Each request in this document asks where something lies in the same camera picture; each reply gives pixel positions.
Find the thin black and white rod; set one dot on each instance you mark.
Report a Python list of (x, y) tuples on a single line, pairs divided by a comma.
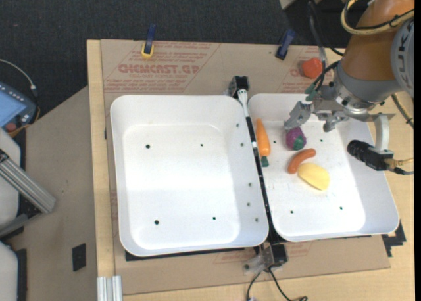
[(256, 158)]

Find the purple grapes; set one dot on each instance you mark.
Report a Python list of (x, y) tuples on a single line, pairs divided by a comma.
[(295, 138)]

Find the red tomato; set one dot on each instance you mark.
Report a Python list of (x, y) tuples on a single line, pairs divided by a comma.
[(312, 67)]

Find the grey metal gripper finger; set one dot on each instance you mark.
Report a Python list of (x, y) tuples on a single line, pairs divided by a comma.
[(333, 121), (295, 115)]

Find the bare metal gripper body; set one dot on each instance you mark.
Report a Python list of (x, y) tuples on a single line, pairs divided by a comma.
[(342, 106)]

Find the yellow potato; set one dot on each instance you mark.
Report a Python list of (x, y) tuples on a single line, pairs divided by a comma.
[(314, 175)]

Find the brown cardboard board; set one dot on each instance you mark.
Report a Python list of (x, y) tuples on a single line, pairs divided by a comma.
[(210, 69)]

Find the orange sausage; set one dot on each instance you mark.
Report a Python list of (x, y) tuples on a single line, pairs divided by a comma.
[(300, 159)]

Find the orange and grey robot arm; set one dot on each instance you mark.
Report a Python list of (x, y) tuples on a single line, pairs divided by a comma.
[(371, 46)]

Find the black cylinder on white bracket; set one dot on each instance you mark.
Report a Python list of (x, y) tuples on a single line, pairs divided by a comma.
[(373, 148)]

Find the orange carrot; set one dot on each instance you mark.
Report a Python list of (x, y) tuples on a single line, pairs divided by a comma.
[(263, 140)]

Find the white plastic tray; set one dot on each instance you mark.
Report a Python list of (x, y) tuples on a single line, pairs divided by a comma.
[(329, 201), (184, 175)]

